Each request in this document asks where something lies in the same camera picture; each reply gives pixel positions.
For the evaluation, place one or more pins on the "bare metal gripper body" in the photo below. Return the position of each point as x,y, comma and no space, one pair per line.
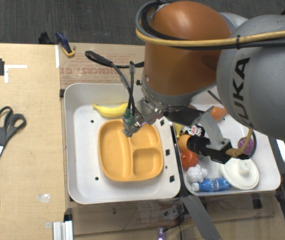
147,112

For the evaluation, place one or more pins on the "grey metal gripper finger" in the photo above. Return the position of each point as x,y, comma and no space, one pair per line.
128,133
139,127

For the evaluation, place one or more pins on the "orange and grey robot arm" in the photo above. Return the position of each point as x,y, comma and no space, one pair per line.
182,59

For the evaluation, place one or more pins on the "orange divided plate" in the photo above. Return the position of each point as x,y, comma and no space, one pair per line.
114,151

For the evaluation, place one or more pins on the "yellow banana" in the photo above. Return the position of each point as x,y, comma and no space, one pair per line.
109,110

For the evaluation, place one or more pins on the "yellow toy food piece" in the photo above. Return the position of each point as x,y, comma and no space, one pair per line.
178,129

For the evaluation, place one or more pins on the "orange ball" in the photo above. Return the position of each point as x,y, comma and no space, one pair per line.
182,142

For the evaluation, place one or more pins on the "white plastic tray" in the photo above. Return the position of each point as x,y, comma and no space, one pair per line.
87,159
267,169

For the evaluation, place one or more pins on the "printed white packet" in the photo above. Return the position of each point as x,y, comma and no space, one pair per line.
194,131

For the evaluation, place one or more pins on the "red-orange round toy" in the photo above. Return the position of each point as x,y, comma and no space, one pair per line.
189,159

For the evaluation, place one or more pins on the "orange carrot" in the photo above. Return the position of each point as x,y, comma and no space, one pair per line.
218,113

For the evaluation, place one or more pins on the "white toy figure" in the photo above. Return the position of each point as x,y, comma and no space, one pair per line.
196,174

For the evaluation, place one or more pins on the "blue plastic bottle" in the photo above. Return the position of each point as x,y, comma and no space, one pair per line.
212,184

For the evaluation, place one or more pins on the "purple round toy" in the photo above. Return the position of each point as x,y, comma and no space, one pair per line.
247,146

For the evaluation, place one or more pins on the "white round lid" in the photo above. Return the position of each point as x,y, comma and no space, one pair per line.
242,175

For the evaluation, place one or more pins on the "black cylinder on white bracket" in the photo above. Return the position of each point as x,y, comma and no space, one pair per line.
215,154

